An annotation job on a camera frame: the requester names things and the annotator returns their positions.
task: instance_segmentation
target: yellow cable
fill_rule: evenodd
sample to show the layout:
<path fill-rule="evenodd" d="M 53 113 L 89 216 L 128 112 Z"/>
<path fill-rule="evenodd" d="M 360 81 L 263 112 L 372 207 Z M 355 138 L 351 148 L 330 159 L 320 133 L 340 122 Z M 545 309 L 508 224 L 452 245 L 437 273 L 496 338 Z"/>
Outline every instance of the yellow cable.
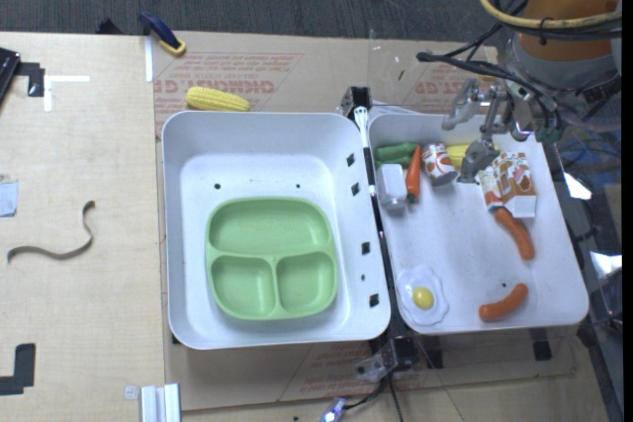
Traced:
<path fill-rule="evenodd" d="M 575 18 L 574 20 L 531 20 L 529 18 L 517 18 L 500 11 L 493 6 L 489 0 L 479 0 L 482 7 L 493 18 L 496 18 L 505 25 L 514 25 L 524 29 L 548 30 L 548 29 L 580 29 L 597 26 L 604 22 L 611 22 L 622 19 L 621 11 L 613 11 L 600 15 L 587 16 L 585 18 Z"/>

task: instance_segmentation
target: toy fried egg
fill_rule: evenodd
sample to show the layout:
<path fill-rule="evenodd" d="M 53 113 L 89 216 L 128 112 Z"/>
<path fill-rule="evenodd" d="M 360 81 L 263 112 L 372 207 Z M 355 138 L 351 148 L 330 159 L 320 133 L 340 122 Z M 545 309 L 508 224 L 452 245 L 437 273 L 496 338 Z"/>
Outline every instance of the toy fried egg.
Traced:
<path fill-rule="evenodd" d="M 448 311 L 448 301 L 441 280 L 425 264 L 404 270 L 398 276 L 401 309 L 408 320 L 417 325 L 441 322 Z"/>

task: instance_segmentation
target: green plate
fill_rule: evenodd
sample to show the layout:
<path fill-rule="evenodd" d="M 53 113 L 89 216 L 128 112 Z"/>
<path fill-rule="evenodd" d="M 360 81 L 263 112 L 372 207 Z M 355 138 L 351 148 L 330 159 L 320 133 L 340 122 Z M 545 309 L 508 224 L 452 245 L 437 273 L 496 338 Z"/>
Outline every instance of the green plate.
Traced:
<path fill-rule="evenodd" d="M 227 201 L 206 230 L 207 275 L 218 306 L 235 318 L 279 320 L 319 313 L 338 287 L 327 217 L 305 199 Z"/>

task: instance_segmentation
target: wooden table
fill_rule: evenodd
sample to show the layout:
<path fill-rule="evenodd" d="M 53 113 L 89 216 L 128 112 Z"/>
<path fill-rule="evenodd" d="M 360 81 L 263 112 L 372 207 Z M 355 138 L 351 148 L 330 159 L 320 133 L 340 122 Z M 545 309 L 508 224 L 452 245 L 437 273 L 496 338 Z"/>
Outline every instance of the wooden table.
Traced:
<path fill-rule="evenodd" d="M 0 261 L 0 377 L 16 346 L 35 343 L 35 384 L 0 396 L 3 421 L 136 421 L 126 387 L 165 383 L 153 87 L 145 38 L 0 34 L 56 76 L 52 111 L 16 77 L 0 109 L 0 174 L 19 182 L 17 213 L 0 218 L 0 250 L 94 242 L 55 261 L 24 253 Z M 63 76 L 88 76 L 64 82 Z M 587 350 L 574 375 L 399 393 L 406 421 L 606 420 Z M 311 400 L 187 412 L 184 420 L 317 420 Z M 344 420 L 397 420 L 388 393 Z"/>

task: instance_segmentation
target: toy sausage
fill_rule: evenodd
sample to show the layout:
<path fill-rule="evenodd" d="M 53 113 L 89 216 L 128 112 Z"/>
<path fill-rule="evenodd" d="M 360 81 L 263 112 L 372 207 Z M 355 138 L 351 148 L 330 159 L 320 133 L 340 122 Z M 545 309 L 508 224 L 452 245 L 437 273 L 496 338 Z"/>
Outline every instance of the toy sausage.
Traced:
<path fill-rule="evenodd" d="M 525 284 L 516 284 L 512 292 L 497 302 L 482 304 L 479 307 L 479 316 L 482 320 L 489 322 L 503 318 L 515 311 L 527 297 L 528 288 Z"/>
<path fill-rule="evenodd" d="M 497 208 L 494 213 L 497 222 L 503 225 L 512 235 L 514 242 L 518 246 L 518 253 L 521 258 L 523 260 L 533 259 L 534 245 L 523 223 L 512 216 L 506 208 Z"/>

